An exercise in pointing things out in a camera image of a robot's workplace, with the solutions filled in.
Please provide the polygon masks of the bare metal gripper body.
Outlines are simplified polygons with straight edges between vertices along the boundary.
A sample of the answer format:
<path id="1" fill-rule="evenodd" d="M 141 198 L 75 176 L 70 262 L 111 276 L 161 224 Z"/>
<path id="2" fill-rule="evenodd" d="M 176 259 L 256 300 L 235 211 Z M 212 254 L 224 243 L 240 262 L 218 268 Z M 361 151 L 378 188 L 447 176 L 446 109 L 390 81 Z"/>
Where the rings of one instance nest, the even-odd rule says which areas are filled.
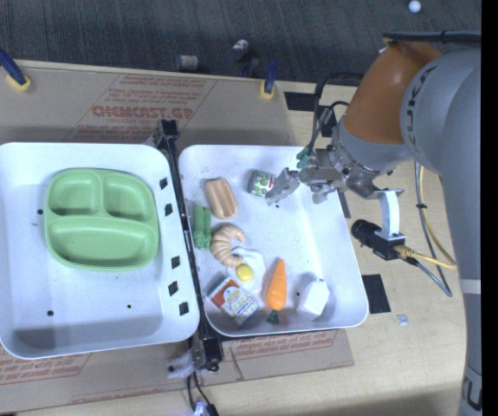
<path id="1" fill-rule="evenodd" d="M 352 191 L 363 199 L 378 198 L 381 190 L 374 185 L 380 172 L 362 166 L 343 146 L 329 145 L 325 149 L 299 152 L 301 183 L 308 186 L 328 184 L 338 187 L 338 192 Z"/>

